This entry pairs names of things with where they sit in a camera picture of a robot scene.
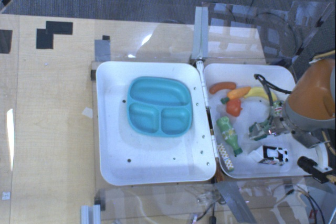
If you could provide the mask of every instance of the blue divided plate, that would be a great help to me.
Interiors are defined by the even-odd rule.
[[[190,92],[177,80],[137,78],[128,90],[127,117],[132,128],[142,134],[183,135],[192,122]]]

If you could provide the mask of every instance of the black tape marking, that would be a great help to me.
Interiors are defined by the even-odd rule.
[[[9,54],[12,48],[12,30],[0,30],[0,54]]]
[[[56,35],[72,35],[73,23],[47,21],[46,33]]]
[[[1,0],[2,4],[4,4],[4,6],[7,6],[12,0]]]
[[[91,76],[91,81],[96,81],[96,70],[92,69],[90,76]]]
[[[36,30],[36,49],[53,49],[54,36],[48,34],[45,29]]]

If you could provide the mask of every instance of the toy tomato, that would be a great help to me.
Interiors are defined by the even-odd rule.
[[[240,115],[241,108],[241,100],[240,99],[232,99],[226,103],[226,112],[234,117],[238,117]]]

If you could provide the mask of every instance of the clear plastic panel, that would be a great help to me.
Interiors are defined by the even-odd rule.
[[[289,10],[204,3],[213,62],[266,63],[290,68],[334,11],[332,3],[294,1]]]
[[[102,189],[102,223],[328,223],[336,202],[331,185],[310,178],[224,181],[221,184]]]
[[[280,65],[291,70],[300,48],[309,45],[317,22],[333,11],[329,3],[294,2],[288,11],[204,3],[208,7],[208,55],[210,63]],[[171,6],[161,7],[172,10]],[[145,23],[118,20],[95,22],[95,71],[103,61],[191,62],[194,25],[180,21]],[[213,204],[217,223],[238,223],[216,184],[160,184],[118,187],[108,184],[100,172],[96,82],[92,82],[95,139],[95,203],[100,204],[102,223],[208,223]],[[237,180],[239,192],[257,223],[312,222],[310,191],[306,178]],[[335,201],[334,186],[315,190],[314,198],[327,221],[332,210],[321,207]],[[321,222],[320,211],[317,213]]]

